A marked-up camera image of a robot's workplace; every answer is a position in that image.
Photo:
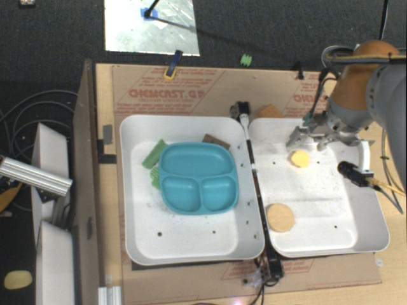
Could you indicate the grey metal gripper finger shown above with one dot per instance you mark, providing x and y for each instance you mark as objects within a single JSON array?
[
  {"x": 322, "y": 144},
  {"x": 295, "y": 138}
]

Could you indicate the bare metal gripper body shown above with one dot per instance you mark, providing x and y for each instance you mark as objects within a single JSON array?
[{"x": 330, "y": 129}]

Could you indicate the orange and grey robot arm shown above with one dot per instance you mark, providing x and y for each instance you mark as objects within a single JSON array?
[{"x": 353, "y": 87}]

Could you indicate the yellow scalloped biscuit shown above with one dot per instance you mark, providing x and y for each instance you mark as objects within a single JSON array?
[{"x": 299, "y": 159}]

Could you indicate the orange toy bread slice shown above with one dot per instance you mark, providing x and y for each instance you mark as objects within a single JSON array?
[{"x": 269, "y": 111}]

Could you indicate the thin black and white rod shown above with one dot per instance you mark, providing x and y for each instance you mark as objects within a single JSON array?
[{"x": 255, "y": 173}]

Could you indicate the white plastic tray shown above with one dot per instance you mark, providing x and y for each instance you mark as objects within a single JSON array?
[
  {"x": 321, "y": 208},
  {"x": 190, "y": 237}
]

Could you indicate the brown rectangular biscuit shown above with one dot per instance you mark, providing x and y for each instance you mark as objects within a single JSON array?
[{"x": 217, "y": 140}]

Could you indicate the tan round biscuit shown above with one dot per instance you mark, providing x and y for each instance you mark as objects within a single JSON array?
[{"x": 280, "y": 218}]

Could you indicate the green ridged toy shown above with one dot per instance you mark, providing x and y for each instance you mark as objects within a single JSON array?
[
  {"x": 155, "y": 178},
  {"x": 246, "y": 60}
]

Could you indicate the blue divided plate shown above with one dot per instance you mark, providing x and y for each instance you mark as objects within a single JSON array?
[{"x": 197, "y": 176}]

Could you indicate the brown cardboard board, red print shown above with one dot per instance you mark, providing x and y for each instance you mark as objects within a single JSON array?
[{"x": 190, "y": 91}]

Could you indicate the green flat rectangular toy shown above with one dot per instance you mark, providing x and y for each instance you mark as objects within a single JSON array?
[{"x": 153, "y": 155}]

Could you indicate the pale yellow oval toy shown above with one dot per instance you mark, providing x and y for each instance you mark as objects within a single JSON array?
[{"x": 18, "y": 280}]

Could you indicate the black cylinder on white bracket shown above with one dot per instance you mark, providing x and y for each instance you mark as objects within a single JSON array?
[{"x": 353, "y": 173}]

